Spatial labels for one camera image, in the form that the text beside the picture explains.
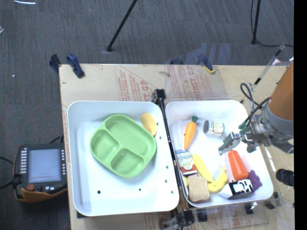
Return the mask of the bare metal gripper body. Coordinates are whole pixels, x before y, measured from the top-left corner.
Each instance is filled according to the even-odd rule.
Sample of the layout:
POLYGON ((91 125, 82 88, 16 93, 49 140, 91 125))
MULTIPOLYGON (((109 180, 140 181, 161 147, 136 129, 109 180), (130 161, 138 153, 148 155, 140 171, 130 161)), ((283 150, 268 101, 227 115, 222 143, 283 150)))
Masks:
POLYGON ((293 122, 270 121, 251 122, 248 130, 241 135, 244 143, 257 142, 259 146, 274 146, 286 154, 294 153, 294 145, 289 140, 294 138, 293 122))

